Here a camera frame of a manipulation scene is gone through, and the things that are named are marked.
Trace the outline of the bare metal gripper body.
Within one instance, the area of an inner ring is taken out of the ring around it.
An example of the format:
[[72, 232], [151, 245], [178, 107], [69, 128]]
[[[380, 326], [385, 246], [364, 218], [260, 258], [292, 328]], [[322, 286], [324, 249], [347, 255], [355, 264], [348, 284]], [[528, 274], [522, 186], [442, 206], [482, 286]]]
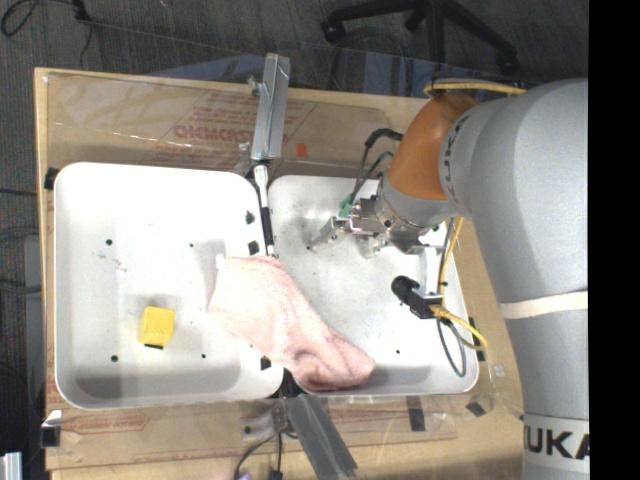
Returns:
[[434, 225], [419, 226], [401, 218], [382, 196], [360, 198], [352, 206], [346, 225], [358, 248], [360, 237], [382, 235], [388, 240], [387, 247], [394, 247], [402, 254], [420, 253], [426, 247], [422, 237], [433, 228]]

